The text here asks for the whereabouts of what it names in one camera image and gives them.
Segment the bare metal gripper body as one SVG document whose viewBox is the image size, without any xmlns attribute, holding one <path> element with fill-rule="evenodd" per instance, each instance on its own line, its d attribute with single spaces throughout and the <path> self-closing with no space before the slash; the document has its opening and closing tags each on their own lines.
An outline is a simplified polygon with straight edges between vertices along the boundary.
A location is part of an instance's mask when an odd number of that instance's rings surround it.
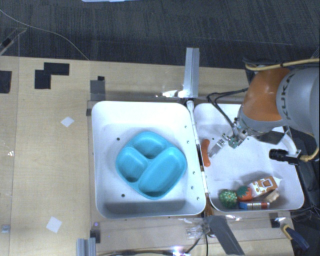
<svg viewBox="0 0 320 256">
<path fill-rule="evenodd" d="M 231 128 L 232 135 L 226 136 L 227 144 L 233 148 L 238 148 L 249 136 L 248 128 L 241 122 L 235 121 Z"/>
</svg>

